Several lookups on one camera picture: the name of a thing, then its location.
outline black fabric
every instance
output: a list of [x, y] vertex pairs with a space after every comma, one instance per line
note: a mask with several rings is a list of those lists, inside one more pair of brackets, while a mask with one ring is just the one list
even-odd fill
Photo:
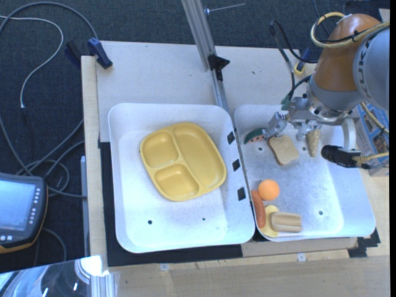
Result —
[[116, 238], [114, 218], [114, 191], [111, 169], [110, 143], [100, 144], [103, 183], [103, 208], [105, 213], [107, 259], [109, 266], [146, 263], [178, 263], [200, 260], [232, 259], [242, 257], [240, 245], [207, 246], [170, 251], [131, 253], [123, 249]]
[[[60, 2], [73, 7], [91, 21], [100, 40], [194, 44], [180, 0], [0, 0], [0, 15], [8, 15], [20, 6], [37, 1]], [[312, 58], [317, 58], [319, 50], [313, 47], [309, 37], [312, 24], [318, 14], [342, 11], [344, 3], [351, 0], [316, 0], [318, 14], [313, 0], [202, 1], [210, 10], [244, 4], [210, 12], [208, 22], [216, 45], [275, 48], [269, 23], [276, 20], [283, 26], [294, 49], [310, 47]], [[346, 6], [345, 12], [365, 13], [380, 19], [378, 8], [390, 9], [390, 0], [353, 2]], [[19, 105], [21, 86], [29, 73], [54, 53], [60, 41], [59, 32], [50, 24], [13, 20], [0, 33], [0, 115], [12, 144], [27, 164], [46, 155], [82, 119], [80, 71], [64, 55], [64, 49], [72, 40], [82, 54], [89, 54], [87, 41], [93, 33], [78, 16], [57, 6], [35, 6], [15, 16], [51, 20], [64, 32], [61, 52], [34, 74], [26, 85], [25, 114]], [[325, 23], [328, 30], [333, 25], [332, 20]], [[318, 30], [318, 35], [325, 36], [323, 28]], [[81, 128], [53, 157], [59, 157], [82, 139], [84, 132]], [[62, 161], [70, 173], [65, 192], [81, 193], [82, 155], [84, 148], [80, 146]], [[3, 134], [0, 134], [0, 171], [16, 173], [20, 168]], [[36, 174], [42, 174], [46, 169], [48, 167], [44, 166]], [[61, 185], [66, 175], [56, 169], [48, 181], [57, 186], [59, 180]], [[65, 242], [67, 259], [84, 256], [81, 200], [52, 197], [45, 227], [55, 231]], [[0, 256], [0, 272], [31, 267], [35, 255], [36, 246], [3, 254]], [[59, 262], [62, 255], [57, 239], [42, 233], [37, 264]]]

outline blue clamp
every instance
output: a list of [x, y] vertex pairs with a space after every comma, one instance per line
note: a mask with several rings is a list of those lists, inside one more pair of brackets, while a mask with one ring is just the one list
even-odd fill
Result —
[[97, 62], [101, 67], [107, 69], [113, 65], [113, 62], [109, 60], [103, 46], [97, 38], [93, 37], [88, 40], [88, 48], [91, 53], [98, 56]]

